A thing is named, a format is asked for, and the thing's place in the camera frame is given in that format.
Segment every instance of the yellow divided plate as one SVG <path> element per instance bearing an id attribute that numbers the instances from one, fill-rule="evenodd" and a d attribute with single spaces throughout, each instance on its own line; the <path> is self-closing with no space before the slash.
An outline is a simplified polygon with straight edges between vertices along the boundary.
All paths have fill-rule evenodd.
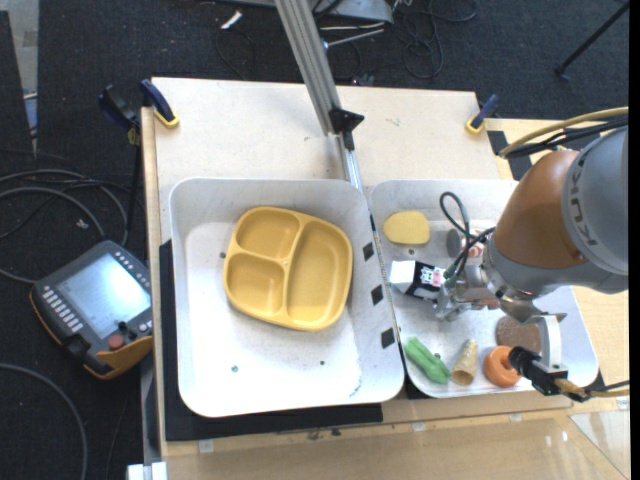
<path id="1" fill-rule="evenodd" d="M 352 269 L 351 242 L 340 228 L 304 213 L 257 207 L 236 224 L 223 284 L 239 311 L 319 331 L 342 314 Z"/>

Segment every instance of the table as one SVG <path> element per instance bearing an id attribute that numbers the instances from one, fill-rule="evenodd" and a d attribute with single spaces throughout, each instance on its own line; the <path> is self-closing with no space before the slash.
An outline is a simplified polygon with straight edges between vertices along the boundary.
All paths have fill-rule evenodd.
<path id="1" fill-rule="evenodd" d="M 434 478 L 630 476 L 628 397 L 574 405 L 568 398 L 535 391 L 422 400 L 401 392 L 382 403 L 381 424 L 166 441 L 158 246 L 170 238 L 167 200 L 172 186 L 193 176 L 341 178 L 342 166 L 302 85 L 153 81 L 181 123 L 166 130 L 149 109 L 142 110 L 155 327 L 152 395 L 160 435 L 158 456 L 146 462 L 162 463 L 168 478 L 192 479 L 406 479 L 424 478 L 427 472 Z M 491 150 L 487 130 L 502 131 L 509 141 L 549 124 L 491 119 L 486 130 L 473 136 L 464 124 L 479 110 L 474 93 L 368 87 L 338 91 L 345 109 L 365 116 L 354 132 L 365 195 L 385 179 L 509 178 L 506 162 Z M 627 380 L 628 292 L 575 293 L 605 382 Z"/>

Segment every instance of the orange donut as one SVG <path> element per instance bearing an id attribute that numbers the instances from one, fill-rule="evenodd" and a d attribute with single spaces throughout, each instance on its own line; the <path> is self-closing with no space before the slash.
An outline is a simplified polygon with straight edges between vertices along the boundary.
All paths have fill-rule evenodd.
<path id="1" fill-rule="evenodd" d="M 485 356 L 482 370 L 487 378 L 502 388 L 509 388 L 518 382 L 522 375 L 509 363 L 511 347 L 498 345 Z"/>

